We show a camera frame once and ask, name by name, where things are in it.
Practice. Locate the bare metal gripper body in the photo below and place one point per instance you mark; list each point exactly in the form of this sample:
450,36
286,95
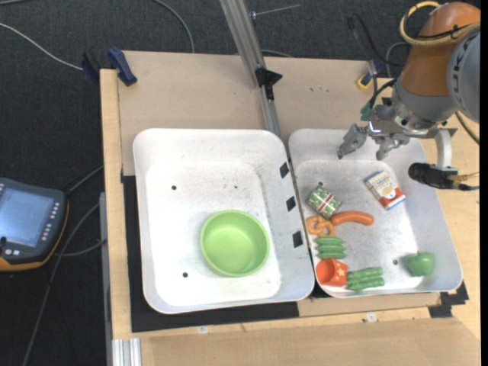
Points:
387,128

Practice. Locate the white blue red carton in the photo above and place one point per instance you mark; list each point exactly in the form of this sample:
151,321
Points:
385,191

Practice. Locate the green asparagus bundle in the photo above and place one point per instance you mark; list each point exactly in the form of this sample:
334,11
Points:
365,278

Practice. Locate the green bowl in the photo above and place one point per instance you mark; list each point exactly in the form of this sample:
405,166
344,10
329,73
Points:
234,242

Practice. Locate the black cylinder on white bracket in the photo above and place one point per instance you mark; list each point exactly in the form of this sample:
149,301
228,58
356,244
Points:
429,174

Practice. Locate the orange pretzel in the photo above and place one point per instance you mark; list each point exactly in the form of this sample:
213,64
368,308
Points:
315,221

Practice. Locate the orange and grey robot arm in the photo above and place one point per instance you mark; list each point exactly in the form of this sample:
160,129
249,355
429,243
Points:
427,71

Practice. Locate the green apple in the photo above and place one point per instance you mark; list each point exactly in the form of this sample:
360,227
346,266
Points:
419,264

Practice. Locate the orange sausage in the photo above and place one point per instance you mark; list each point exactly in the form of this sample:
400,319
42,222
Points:
352,218

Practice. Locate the brown cardboard board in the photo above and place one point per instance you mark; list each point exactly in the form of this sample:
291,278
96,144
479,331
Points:
198,97

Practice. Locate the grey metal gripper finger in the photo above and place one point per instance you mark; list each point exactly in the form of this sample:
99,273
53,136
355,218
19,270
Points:
388,148
352,139

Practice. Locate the green pea pods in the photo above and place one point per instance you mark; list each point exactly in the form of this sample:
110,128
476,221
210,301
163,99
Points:
330,248

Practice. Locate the white plastic tray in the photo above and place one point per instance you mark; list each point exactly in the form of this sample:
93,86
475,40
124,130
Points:
190,204
381,238

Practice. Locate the orange cup with yellow star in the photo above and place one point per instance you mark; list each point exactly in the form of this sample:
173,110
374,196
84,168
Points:
329,273

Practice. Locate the green gift box red ribbon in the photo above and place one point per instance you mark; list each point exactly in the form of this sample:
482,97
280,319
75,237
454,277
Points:
324,202

